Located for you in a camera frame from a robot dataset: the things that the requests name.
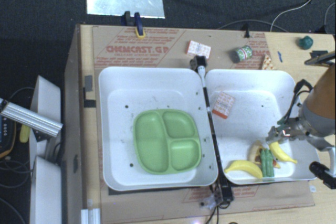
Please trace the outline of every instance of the cardboard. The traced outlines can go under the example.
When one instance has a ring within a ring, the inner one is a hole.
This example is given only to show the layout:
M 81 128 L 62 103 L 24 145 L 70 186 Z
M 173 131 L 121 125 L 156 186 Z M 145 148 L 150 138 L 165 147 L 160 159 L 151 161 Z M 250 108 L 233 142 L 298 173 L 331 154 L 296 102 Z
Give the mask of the cardboard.
M 242 31 L 195 30 L 146 28 L 146 37 L 138 39 L 134 27 L 119 26 L 77 26 L 66 70 L 66 95 L 76 92 L 76 96 L 66 98 L 66 154 L 67 162 L 67 202 L 69 223 L 79 223 L 82 198 L 83 208 L 100 208 L 102 223 L 131 223 L 150 220 L 207 216 L 211 211 L 201 207 L 200 202 L 211 194 L 208 187 L 174 190 L 136 191 L 118 193 L 108 189 L 101 175 L 101 126 L 97 76 L 107 66 L 141 67 L 182 67 L 188 68 L 186 48 L 190 40 L 197 40 L 211 47 L 212 52 L 207 70 L 213 68 L 249 68 L 260 69 L 265 54 L 275 59 L 276 50 L 283 44 L 283 35 L 272 33 L 250 33 L 251 38 L 244 38 Z M 279 42 L 269 48 L 267 41 Z M 332 48 L 334 43 L 328 41 Z M 228 53 L 238 47 L 249 45 L 254 50 L 251 59 L 233 64 Z M 282 51 L 284 62 L 290 53 Z M 274 64 L 282 69 L 280 61 Z M 298 81 L 309 73 L 309 68 L 293 75 Z M 315 71 L 316 81 L 320 71 Z M 93 86 L 85 91 L 85 76 L 92 76 Z M 72 174 L 74 155 L 80 160 L 81 173 Z M 239 186 L 234 188 L 235 200 L 221 213 L 248 212 L 271 209 L 298 208 L 313 206 L 314 201 L 308 182 L 287 182 L 260 186 Z

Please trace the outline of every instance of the yellow banana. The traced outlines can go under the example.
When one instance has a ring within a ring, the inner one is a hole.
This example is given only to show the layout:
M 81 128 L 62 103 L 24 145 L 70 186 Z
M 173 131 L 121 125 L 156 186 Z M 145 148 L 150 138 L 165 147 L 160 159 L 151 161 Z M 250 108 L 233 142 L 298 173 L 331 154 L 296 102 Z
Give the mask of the yellow banana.
M 296 159 L 292 159 L 291 157 L 287 155 L 286 152 L 282 150 L 278 141 L 271 143 L 269 145 L 269 149 L 271 150 L 273 156 L 281 162 L 292 162 L 295 164 L 298 163 Z
M 262 178 L 262 171 L 253 162 L 250 161 L 245 161 L 245 160 L 238 160 L 238 161 L 233 161 L 231 165 L 224 170 L 225 173 L 228 173 L 230 171 L 235 171 L 235 170 L 242 170 L 246 171 L 249 174 L 253 175 L 254 177 L 257 178 Z

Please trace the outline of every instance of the multimeter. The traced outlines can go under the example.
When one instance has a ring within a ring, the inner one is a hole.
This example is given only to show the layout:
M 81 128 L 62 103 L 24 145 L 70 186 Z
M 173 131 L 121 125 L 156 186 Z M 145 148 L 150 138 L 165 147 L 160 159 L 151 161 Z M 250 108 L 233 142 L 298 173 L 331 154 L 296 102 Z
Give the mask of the multimeter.
M 0 158 L 5 157 L 12 151 L 15 136 L 14 121 L 0 116 Z

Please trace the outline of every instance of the green plate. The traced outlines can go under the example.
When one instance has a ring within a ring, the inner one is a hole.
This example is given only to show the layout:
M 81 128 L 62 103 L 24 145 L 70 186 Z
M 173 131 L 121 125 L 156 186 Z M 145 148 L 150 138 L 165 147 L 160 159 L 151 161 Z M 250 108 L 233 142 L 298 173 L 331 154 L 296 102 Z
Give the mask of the green plate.
M 133 123 L 136 156 L 151 174 L 174 174 L 195 168 L 201 144 L 193 118 L 173 109 L 148 110 Z

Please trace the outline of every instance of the tin can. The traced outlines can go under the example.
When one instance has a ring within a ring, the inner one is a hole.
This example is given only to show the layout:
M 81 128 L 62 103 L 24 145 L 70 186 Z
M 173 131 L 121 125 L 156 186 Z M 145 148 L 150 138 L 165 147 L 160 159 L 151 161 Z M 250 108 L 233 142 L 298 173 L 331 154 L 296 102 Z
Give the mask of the tin can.
M 238 63 L 241 61 L 244 61 L 246 59 L 249 59 L 252 57 L 252 49 L 250 46 L 245 45 L 241 48 L 235 49 L 232 51 L 231 55 L 231 60 L 234 63 Z

